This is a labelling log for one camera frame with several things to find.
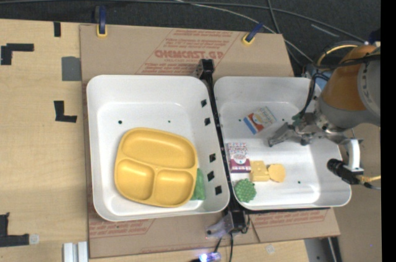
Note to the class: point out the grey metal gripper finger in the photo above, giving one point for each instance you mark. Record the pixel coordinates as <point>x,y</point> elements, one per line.
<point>278,139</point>
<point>284,128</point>

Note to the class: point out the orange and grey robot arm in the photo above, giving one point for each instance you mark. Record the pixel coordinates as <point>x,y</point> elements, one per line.
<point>346,90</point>

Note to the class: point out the green grapes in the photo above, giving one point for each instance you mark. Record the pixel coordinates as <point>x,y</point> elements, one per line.
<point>245,190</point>

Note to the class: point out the brown cardboard board red print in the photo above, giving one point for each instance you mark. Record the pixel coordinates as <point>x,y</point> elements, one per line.
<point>130,50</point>

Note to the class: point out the yellow biscuit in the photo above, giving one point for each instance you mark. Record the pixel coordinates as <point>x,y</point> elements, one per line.
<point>277,172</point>

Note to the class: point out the yellow cheese block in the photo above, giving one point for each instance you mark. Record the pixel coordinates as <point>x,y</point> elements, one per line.
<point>259,171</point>

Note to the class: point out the white plastic tray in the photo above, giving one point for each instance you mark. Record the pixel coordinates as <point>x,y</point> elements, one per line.
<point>309,168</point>
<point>148,93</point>

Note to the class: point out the yellow divided plate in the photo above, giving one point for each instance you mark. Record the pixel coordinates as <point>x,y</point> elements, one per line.
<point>154,161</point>

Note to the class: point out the green toy vegetable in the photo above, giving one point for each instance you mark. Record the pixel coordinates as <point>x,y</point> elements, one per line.
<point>199,186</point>

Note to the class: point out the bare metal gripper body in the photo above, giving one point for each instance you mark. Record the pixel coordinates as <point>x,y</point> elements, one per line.
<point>312,127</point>

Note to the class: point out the white blue red carton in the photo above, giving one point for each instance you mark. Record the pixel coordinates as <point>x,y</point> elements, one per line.
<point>260,119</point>

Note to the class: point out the thin black rod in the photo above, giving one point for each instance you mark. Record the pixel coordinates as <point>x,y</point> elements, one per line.
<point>218,127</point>

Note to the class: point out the black cylinder on white bracket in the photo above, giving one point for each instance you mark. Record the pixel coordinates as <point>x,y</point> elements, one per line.
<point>343,169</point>

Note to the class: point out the pink carton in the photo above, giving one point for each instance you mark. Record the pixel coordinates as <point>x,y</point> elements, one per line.
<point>238,158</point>

